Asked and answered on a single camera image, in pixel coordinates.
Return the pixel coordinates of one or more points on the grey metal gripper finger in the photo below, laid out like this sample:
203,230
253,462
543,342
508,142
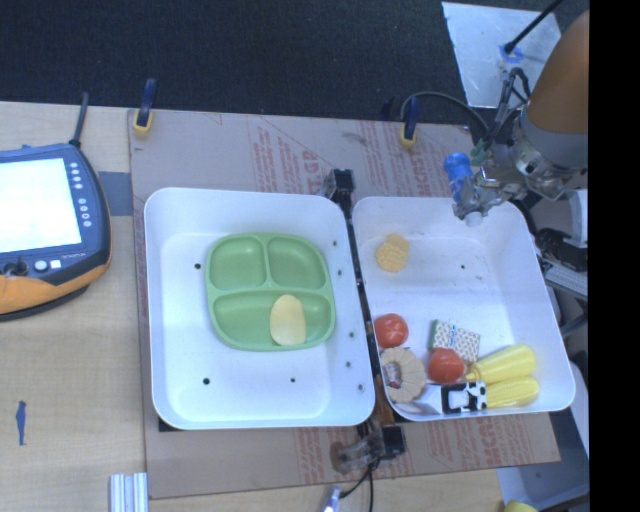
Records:
492,201
469,197

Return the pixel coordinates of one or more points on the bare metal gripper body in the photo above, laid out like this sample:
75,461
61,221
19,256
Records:
530,167

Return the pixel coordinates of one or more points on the blue and white bottle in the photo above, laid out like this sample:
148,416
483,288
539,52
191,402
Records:
457,167

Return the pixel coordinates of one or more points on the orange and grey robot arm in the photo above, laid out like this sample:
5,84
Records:
560,90

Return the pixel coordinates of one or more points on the white plastic tray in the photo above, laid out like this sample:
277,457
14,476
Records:
450,280
250,390

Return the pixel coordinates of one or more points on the short yellow corn piece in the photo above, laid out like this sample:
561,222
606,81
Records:
392,253

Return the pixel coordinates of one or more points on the thin black rod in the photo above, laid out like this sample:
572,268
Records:
361,285

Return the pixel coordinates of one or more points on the red tomato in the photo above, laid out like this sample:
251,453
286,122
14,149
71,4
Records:
445,365
390,330

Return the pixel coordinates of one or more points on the yellow squeeze bottle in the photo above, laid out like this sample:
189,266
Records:
505,362

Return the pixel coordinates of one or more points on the yellow corn cob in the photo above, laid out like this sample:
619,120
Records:
512,392

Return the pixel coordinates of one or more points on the black and white cow-print carton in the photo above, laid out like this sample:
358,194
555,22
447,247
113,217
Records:
465,397

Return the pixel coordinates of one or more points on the yellow oval potato slice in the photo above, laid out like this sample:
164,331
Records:
288,320

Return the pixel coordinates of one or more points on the green divided plate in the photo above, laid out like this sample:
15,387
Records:
240,265

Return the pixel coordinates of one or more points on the brown cardboard board red print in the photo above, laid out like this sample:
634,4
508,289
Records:
210,150

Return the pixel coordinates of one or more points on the yellow round toy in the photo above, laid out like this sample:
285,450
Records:
520,507

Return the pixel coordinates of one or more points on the black cylinder on white bracket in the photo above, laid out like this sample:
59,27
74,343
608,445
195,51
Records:
562,250

